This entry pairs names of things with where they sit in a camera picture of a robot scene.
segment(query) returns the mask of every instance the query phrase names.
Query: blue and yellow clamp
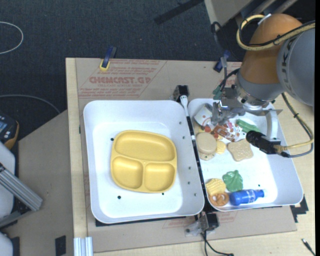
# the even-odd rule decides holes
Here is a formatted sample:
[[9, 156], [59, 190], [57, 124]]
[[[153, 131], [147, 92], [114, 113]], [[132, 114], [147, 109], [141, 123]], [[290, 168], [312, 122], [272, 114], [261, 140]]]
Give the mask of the blue and yellow clamp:
[[100, 63], [100, 70], [101, 71], [107, 71], [109, 69], [109, 66], [110, 66], [110, 59], [112, 59], [113, 57], [115, 57], [116, 55], [116, 51], [117, 51], [117, 48], [116, 47], [113, 47], [113, 46], [110, 46], [108, 48], [108, 50], [106, 51], [106, 54], [105, 54], [105, 57], [103, 60], [101, 60], [101, 63]]

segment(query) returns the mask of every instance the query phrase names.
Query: blue bottle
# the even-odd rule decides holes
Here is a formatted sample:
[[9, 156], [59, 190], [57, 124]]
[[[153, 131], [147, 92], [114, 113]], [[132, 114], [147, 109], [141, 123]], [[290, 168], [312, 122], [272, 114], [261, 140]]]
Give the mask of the blue bottle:
[[258, 198], [265, 197], [265, 190], [245, 189], [232, 192], [229, 197], [230, 204], [232, 204], [233, 206], [238, 206], [240, 204], [249, 204], [256, 201]]

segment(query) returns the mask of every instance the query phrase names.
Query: black pen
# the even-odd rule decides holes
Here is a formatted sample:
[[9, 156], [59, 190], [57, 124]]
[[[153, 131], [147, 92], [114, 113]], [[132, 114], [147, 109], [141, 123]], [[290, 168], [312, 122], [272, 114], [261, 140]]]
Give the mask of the black pen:
[[308, 244], [308, 242], [307, 242], [304, 238], [302, 238], [301, 240], [302, 240], [302, 242], [304, 243], [305, 247], [307, 247], [308, 250], [309, 250], [314, 256], [316, 256], [316, 254], [315, 254], [314, 251], [311, 249], [311, 247], [310, 247], [310, 245]]

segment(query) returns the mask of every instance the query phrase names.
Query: white cable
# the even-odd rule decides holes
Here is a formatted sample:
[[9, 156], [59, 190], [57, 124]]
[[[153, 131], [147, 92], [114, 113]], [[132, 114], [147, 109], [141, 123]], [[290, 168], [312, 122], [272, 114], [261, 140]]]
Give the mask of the white cable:
[[19, 32], [21, 33], [21, 41], [19, 42], [19, 44], [18, 44], [17, 46], [13, 47], [13, 48], [10, 49], [10, 50], [6, 50], [6, 51], [3, 51], [3, 52], [0, 52], [0, 55], [1, 55], [1, 54], [10, 53], [10, 52], [14, 51], [15, 49], [17, 49], [17, 48], [22, 44], [22, 42], [23, 42], [23, 40], [24, 40], [24, 33], [22, 32], [22, 30], [21, 30], [18, 26], [14, 25], [14, 24], [11, 24], [11, 23], [9, 23], [9, 22], [0, 21], [0, 24], [7, 24], [7, 25], [9, 25], [9, 26], [13, 26], [13, 27], [17, 28], [17, 29], [19, 30]]

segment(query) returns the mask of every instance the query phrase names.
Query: white tray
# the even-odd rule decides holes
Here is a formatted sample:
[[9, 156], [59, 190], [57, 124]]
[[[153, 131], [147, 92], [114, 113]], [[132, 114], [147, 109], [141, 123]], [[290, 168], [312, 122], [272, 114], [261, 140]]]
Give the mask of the white tray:
[[[192, 100], [188, 105], [191, 119], [193, 120], [193, 117], [205, 103], [212, 105], [214, 101], [209, 98]], [[269, 104], [266, 109], [274, 109], [274, 107]], [[261, 133], [267, 134], [265, 116], [246, 113], [244, 116], [234, 118], [234, 120], [236, 119], [242, 119], [249, 124], [256, 125]], [[277, 137], [281, 140], [282, 145], [286, 145], [280, 124], [278, 125]], [[226, 144], [230, 142], [225, 138], [223, 141]], [[203, 179], [207, 183], [213, 178], [222, 179], [223, 175], [229, 171], [238, 170], [243, 178], [243, 189], [266, 189], [266, 196], [258, 198], [255, 202], [249, 204], [233, 206], [227, 203], [225, 206], [214, 206], [214, 208], [219, 211], [232, 211], [300, 203], [303, 199], [303, 189], [292, 158], [285, 158], [277, 154], [266, 154], [253, 145], [251, 145], [251, 149], [253, 157], [239, 162], [234, 161], [227, 149], [223, 154], [216, 154], [210, 160], [200, 160]]]
[[[193, 216], [205, 200], [183, 107], [172, 100], [95, 100], [83, 111], [91, 210], [102, 223]], [[165, 193], [121, 188], [110, 172], [111, 138], [125, 130], [158, 133], [177, 151], [177, 175]]]

